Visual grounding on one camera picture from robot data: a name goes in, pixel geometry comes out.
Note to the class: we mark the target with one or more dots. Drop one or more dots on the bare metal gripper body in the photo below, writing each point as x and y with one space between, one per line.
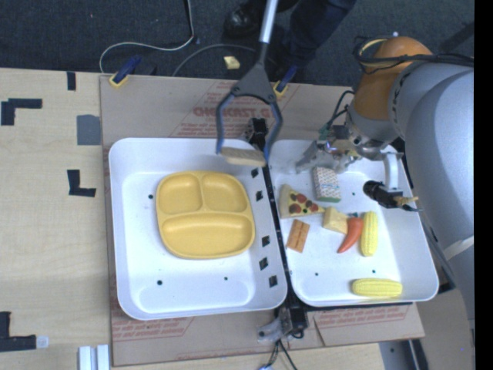
344 145

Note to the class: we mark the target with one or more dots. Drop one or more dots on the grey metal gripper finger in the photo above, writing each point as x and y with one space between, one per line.
310 158

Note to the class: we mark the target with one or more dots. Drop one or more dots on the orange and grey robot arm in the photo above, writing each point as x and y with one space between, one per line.
435 129

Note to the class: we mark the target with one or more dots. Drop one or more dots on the white patterned carton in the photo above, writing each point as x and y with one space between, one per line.
326 183

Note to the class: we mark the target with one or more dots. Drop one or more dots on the pizza slice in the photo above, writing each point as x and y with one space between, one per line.
294 204

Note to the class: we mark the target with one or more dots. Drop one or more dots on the thin black rod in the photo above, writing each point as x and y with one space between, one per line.
276 214

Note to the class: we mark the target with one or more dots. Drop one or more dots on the pale yellow cheese wedge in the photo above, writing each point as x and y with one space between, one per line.
335 220

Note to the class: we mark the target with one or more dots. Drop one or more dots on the beige bread slice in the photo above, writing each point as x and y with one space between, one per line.
242 156

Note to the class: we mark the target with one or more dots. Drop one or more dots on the orange biscuit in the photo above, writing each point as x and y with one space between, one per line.
298 236

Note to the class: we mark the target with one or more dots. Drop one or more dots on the orange carrot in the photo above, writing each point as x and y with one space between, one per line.
352 233

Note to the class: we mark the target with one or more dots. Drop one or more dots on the yellow corn cob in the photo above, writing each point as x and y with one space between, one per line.
376 288
369 233

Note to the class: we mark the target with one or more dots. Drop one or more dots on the grey and blue reacher grabber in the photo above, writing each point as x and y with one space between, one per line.
256 81

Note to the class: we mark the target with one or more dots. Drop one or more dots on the white plastic tray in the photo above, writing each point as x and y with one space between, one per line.
331 272
192 287

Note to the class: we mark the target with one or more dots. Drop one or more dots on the pale yellow block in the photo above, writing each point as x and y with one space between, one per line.
232 62

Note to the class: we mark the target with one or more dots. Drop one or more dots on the yellow divided plate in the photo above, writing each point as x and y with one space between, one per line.
206 229

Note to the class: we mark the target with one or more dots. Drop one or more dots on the person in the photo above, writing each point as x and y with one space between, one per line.
308 21

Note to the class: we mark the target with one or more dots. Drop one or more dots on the brown cardboard board red print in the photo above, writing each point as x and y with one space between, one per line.
154 106

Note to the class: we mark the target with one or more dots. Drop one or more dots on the black cylinder on white bracket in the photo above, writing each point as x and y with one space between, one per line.
379 194

